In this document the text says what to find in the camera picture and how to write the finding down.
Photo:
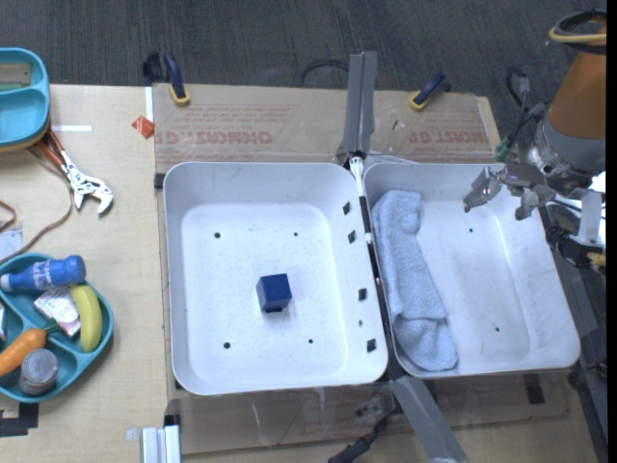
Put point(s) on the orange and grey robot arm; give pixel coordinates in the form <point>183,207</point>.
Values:
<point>578,99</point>

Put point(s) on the blue cube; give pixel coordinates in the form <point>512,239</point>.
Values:
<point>274,291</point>

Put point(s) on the blue and white bottle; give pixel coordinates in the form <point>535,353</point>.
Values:
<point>53,273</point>

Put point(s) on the black cylinder on white bracket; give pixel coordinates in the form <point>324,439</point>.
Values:
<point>590,215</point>

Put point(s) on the white plastic tray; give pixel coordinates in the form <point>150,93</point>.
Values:
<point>506,282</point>
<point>241,258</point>

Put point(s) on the teal divided plate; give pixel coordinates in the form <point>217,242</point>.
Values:
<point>72,369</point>

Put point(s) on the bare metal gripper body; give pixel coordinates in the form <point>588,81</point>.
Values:
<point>540,174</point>

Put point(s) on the yellow banana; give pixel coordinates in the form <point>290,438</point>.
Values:
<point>90,318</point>

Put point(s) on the small red square packet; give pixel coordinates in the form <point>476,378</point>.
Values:
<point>143,127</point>

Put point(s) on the light blue towel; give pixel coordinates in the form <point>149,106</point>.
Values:
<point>410,278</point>

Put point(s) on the brown cardboard board red print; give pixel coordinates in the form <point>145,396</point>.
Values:
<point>289,128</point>

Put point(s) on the orange carrot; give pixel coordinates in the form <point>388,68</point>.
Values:
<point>21,350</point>

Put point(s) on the blue divided plate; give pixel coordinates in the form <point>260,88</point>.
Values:
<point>24,109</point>

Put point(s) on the small silver can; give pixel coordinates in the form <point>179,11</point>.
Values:
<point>38,372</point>

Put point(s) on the white and pink packet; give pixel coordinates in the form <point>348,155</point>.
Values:
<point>58,307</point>

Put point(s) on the thin black and white rod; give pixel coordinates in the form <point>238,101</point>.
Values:
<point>365,215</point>

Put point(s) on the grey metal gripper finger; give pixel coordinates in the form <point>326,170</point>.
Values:
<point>482,188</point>
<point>530,203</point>

